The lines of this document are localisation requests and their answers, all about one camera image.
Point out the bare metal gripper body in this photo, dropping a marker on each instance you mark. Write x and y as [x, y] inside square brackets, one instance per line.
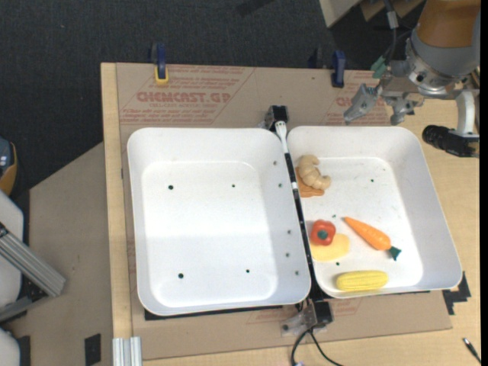
[417, 83]

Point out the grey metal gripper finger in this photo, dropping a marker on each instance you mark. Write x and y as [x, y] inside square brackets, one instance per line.
[360, 104]
[401, 110]

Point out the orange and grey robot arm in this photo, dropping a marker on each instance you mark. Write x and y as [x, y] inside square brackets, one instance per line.
[448, 25]

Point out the beige croissant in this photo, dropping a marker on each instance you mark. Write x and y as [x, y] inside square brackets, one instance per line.
[313, 172]

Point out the white plastic tray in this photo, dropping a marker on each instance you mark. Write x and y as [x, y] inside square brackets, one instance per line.
[213, 223]
[381, 204]

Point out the orange flat biscuit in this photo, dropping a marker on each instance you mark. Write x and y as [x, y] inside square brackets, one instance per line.
[309, 191]

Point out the black and white thin rod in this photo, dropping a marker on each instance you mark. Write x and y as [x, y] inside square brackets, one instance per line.
[295, 200]

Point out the brown cardboard board red print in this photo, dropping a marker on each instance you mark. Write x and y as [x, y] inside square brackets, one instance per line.
[289, 212]

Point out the orange carrot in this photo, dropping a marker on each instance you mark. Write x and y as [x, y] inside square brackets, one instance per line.
[370, 235]

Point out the red bell pepper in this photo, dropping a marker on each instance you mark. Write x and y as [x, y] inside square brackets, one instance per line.
[322, 232]

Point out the yellow flat slice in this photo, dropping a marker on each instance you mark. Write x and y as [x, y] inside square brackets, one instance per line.
[331, 251]

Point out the yellow corn cob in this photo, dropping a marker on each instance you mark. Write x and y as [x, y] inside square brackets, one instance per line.
[361, 280]

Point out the black cylinder on white bracket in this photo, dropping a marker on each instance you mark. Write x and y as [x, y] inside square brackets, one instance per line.
[455, 133]

